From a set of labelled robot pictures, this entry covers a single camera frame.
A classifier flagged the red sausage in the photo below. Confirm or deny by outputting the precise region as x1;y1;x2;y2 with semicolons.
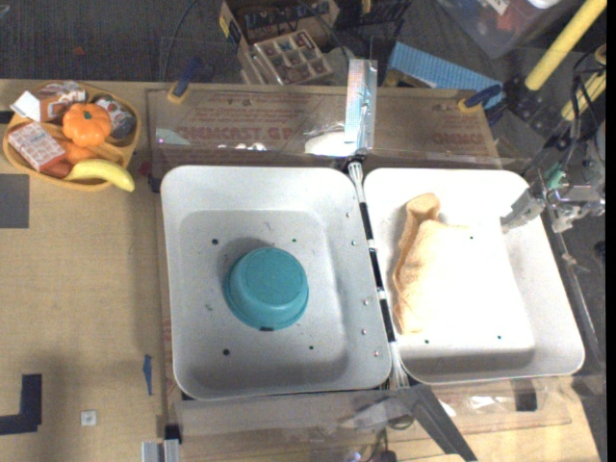
40;160;73;179

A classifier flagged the white plastic tray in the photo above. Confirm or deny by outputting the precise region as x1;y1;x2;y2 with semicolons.
159;164;394;401
363;167;586;387

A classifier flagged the yellow banana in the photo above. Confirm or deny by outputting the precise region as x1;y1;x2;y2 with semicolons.
64;158;137;193

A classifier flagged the small red and white can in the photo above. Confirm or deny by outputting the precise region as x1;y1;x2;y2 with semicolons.
93;94;138;141

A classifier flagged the teal bowl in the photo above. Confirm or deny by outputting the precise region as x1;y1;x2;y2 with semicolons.
222;246;311;332

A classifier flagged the orange and white carton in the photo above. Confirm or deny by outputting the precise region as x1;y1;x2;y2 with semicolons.
36;82;88;123

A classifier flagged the white and red carton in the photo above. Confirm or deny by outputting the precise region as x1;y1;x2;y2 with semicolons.
7;121;67;173

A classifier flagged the orange carrot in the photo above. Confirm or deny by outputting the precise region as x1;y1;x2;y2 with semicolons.
61;140;98;166

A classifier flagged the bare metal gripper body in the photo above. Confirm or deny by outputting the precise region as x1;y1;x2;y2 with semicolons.
545;184;607;219

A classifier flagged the pale yellow bread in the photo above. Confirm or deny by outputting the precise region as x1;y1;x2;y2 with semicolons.
392;192;471;336

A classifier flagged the brown cardboard board red print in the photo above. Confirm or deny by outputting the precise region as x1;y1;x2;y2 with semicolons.
145;84;577;447

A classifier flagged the small white box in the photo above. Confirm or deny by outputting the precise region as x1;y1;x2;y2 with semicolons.
9;90;42;122

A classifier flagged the orange pumpkin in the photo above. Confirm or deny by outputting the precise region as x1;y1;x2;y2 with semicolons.
62;102;114;148

